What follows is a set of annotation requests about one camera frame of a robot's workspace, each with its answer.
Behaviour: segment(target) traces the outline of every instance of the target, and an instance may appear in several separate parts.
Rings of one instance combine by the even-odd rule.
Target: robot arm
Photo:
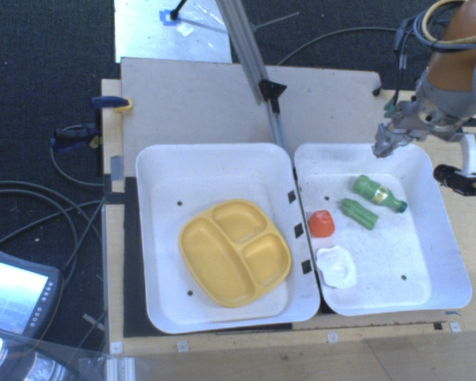
[[[476,136],[464,133],[462,128],[476,114],[476,0],[456,1],[464,3],[444,29],[441,40],[428,31],[428,19],[437,8],[455,0],[442,0],[414,20],[416,37],[435,51],[413,100],[399,102],[391,122],[379,125],[373,151],[377,157],[388,156],[395,148],[432,134],[448,142],[460,142],[464,166],[462,170],[452,167],[452,171],[475,179]],[[472,182],[469,184],[470,189],[460,193],[476,194]]]

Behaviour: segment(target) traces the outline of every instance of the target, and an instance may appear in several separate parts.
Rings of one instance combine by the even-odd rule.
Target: wooden table
[[[157,85],[155,78],[159,76],[153,75],[149,79],[149,72],[155,73],[153,70],[161,68],[160,74],[167,79],[167,86],[172,83],[173,94],[177,94],[179,86],[190,83],[185,79],[177,80],[177,84],[170,81],[170,78],[179,75],[179,61],[125,61],[129,62],[126,70],[122,64],[122,80],[102,81],[102,93],[121,96],[122,88],[127,86],[123,93],[125,96],[129,94],[134,101],[133,112],[155,112],[155,109],[149,108],[151,99],[140,97],[145,86]],[[193,74],[188,77],[192,77],[193,83],[201,84],[201,79],[212,77],[211,65],[201,65],[204,68],[201,72],[209,74],[197,78],[194,72],[197,73],[199,65],[187,65],[192,69]],[[238,65],[212,65],[219,67],[217,74],[228,72],[232,75],[235,81],[233,90],[243,88],[239,103],[230,105],[229,94],[226,96],[223,93],[228,106],[257,106],[248,92],[244,75],[236,69]],[[268,71],[272,80],[288,85],[280,100],[290,147],[288,152],[305,139],[315,141],[316,137],[321,142],[373,141],[377,124],[382,120],[382,106],[392,93],[383,91],[377,98],[370,94],[379,83],[376,74],[287,67],[269,67]],[[131,85],[127,78],[136,75],[133,72],[139,72],[138,79],[146,79],[145,86]],[[219,86],[219,80],[222,77],[213,81],[215,89],[225,90],[227,83],[223,81],[225,86]],[[164,86],[158,88],[159,92],[166,89]],[[223,106],[218,100],[204,98],[204,87],[198,87],[199,92],[195,93],[190,86],[188,89],[181,91],[191,91],[195,96],[190,100],[201,98],[202,106],[206,106],[200,110],[203,118],[211,103],[214,103],[215,111]],[[409,92],[403,93],[405,98],[410,95]],[[305,119],[300,115],[301,107],[305,109]],[[135,158],[131,163],[126,159],[127,155],[130,158],[130,154],[138,148],[157,142],[154,133],[148,137],[141,132],[131,136],[124,129],[127,116],[112,109],[103,110],[105,174],[110,174],[111,159],[116,160],[117,157],[123,157],[124,176],[133,174],[131,165]],[[266,115],[261,117],[267,123]],[[258,140],[257,137],[261,140],[261,135],[265,134],[261,120],[253,123],[256,136],[246,137],[245,141]],[[197,134],[186,139],[201,142]],[[176,134],[172,140],[179,140]],[[461,165],[458,144],[429,137],[419,145],[430,155],[433,165]],[[124,180],[112,180],[111,187],[113,192],[123,192]],[[473,287],[469,305],[461,310],[362,317],[335,314],[294,324],[293,330],[284,332],[199,333],[161,337],[123,337],[124,207],[108,204],[104,265],[109,350],[114,356],[135,356],[138,379],[152,379],[148,378],[152,377],[151,369],[158,379],[323,379],[322,375],[329,375],[328,379],[458,379],[458,374],[467,374],[465,371],[469,371],[468,379],[476,379],[476,198],[464,198],[447,188],[441,188],[441,194]],[[442,329],[435,329],[434,323],[441,323]],[[335,335],[338,342],[332,343]]]

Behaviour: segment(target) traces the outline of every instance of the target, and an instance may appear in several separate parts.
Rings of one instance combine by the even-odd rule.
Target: yellow plate
[[[178,247],[201,288],[226,307],[254,301],[291,268],[290,250],[273,222],[243,199],[219,203],[190,219]]]

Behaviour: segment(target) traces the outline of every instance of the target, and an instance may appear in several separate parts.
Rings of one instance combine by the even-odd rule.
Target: black floor
[[[276,64],[306,41],[337,29],[397,28],[403,18],[436,0],[243,1],[256,25],[300,12],[256,34],[265,62]],[[119,77],[113,16],[113,0],[0,0],[0,181],[42,185],[76,203],[102,198],[102,189],[70,183],[54,170],[49,139],[53,129],[93,122],[89,102],[100,94],[100,80]],[[312,45],[286,64],[377,71],[384,87],[391,89],[397,83],[392,41],[390,32],[346,33]],[[412,89],[429,52],[414,40],[406,52],[409,67],[401,87]],[[76,148],[57,159],[70,175],[100,181],[96,150]],[[3,189],[24,187],[0,183]],[[94,208],[85,211],[91,215]],[[31,194],[0,192],[0,239],[55,211],[51,203]],[[80,235],[86,222],[72,216]],[[63,266],[73,248],[71,231],[61,217],[0,245],[4,252],[56,267]],[[94,233],[89,233],[78,256],[75,275],[45,337],[48,341],[78,345],[90,328],[82,315],[96,318],[104,309],[101,245]],[[102,333],[96,331],[83,346],[98,348],[101,340]]]

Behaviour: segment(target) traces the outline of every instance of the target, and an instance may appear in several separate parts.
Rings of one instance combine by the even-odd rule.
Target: control device with buttons
[[[0,252],[0,329],[42,337],[58,307],[59,270]]]

